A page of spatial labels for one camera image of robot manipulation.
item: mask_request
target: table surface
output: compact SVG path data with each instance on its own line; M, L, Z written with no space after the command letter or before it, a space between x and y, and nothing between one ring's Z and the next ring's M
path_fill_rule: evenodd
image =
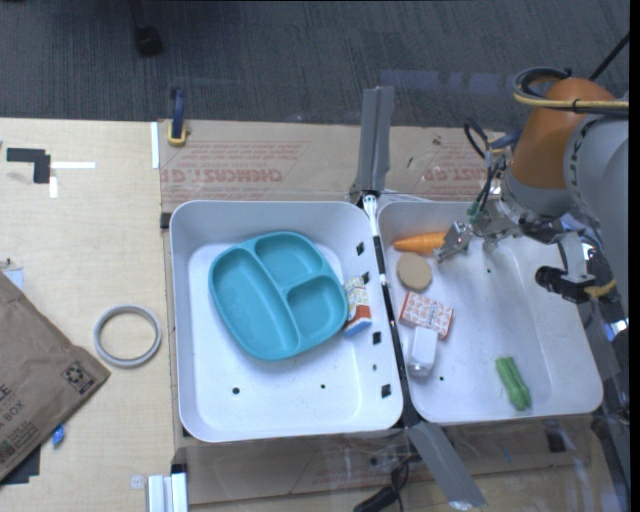
M0 119L0 256L23 266L27 297L74 344L93 354L94 324L118 304L135 303L153 311L163 326L163 341L168 339L159 224L162 177L153 165L152 127L151 123ZM249 134L270 129L246 127ZM243 126L213 125L226 128L233 133ZM282 129L275 126L273 133ZM341 127L309 130L326 141L345 136ZM346 137L357 141L353 130L347 130ZM425 135L424 129L416 130ZM52 199L49 186L33 183L32 164L6 161L7 147L45 149L52 162L95 162L96 167L57 170L58 197ZM345 147L346 164L357 162L357 144ZM350 179L343 177L328 190L336 192ZM103 334L105 346L120 357L144 352L151 339L150 327L135 317L110 322ZM51 442L43 443L40 474L28 484L0 486L0 511L145 510L140 483L149 475L168 474L174 455L169 353L163 342L158 353L138 368L107 365L111 377L65 423L63 442L55 448ZM595 436L591 462L579 471L572 467L524 471L477 481L493 510L534 504L538 510L557 510L558 503L564 504L562 509L619 510ZM193 508L351 510L373 492L357 489ZM407 500L416 507L428 503L424 510L451 510L433 482L415 484L407 492Z

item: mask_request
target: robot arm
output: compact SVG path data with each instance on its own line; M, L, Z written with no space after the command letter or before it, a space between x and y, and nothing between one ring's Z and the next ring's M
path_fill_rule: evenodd
M544 98L530 94L530 83L549 79L555 83ZM561 217L578 209L598 227L628 315L628 98L615 100L594 82L558 70L527 70L514 84L516 98L536 106L510 162L495 165L493 173L487 164L488 181L498 180L500 194L474 203L468 222L453 224L436 258L465 249L473 236L484 239L485 250L523 235L567 248L576 235ZM593 284L584 261L567 261L564 270L541 268L536 280L575 302L587 300L583 290Z

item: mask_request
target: round beige object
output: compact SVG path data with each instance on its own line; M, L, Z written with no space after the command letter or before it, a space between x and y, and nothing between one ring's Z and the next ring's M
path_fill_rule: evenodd
M418 253L406 252L400 256L397 270L402 284L417 292L431 283L431 265Z

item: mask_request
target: white ring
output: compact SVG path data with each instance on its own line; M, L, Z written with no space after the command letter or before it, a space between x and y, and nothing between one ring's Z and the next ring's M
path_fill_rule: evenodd
M144 354L139 357L134 357L132 359L122 359L119 357L114 357L109 352L107 352L102 346L102 341L100 341L100 333L102 332L102 328L104 325L114 316L122 314L122 313L135 313L143 318L147 319L149 323L153 326L155 330L155 340L153 341L153 345L149 350L147 350ZM95 327L93 328L93 343L98 351L98 354L102 359L111 363L114 366L119 366L121 368L133 368L135 366L139 366L142 363L146 363L151 357L158 351L160 348L160 342L162 341L162 327L160 327L160 322L156 318L156 316L149 311L147 308L142 306L137 306L135 304L122 304L120 306L115 306L111 309L108 309L96 322Z

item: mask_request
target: blue divided plate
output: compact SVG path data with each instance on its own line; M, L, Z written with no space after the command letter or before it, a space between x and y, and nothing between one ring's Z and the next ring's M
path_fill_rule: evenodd
M257 236L221 253L209 290L247 352L279 360L315 347L347 319L346 293L317 247L293 231Z

